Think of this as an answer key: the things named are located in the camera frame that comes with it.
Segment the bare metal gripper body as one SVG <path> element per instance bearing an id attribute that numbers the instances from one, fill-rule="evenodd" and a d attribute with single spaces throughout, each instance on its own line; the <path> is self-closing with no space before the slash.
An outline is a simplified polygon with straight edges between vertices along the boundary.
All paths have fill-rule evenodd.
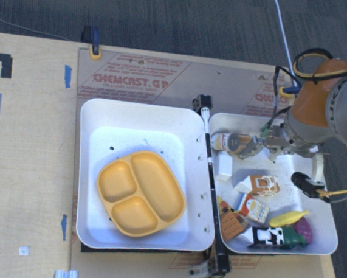
<path id="1" fill-rule="evenodd" d="M 288 125 L 273 125 L 266 133 L 264 146 L 271 152 L 311 158 L 317 145 L 302 139 Z"/>

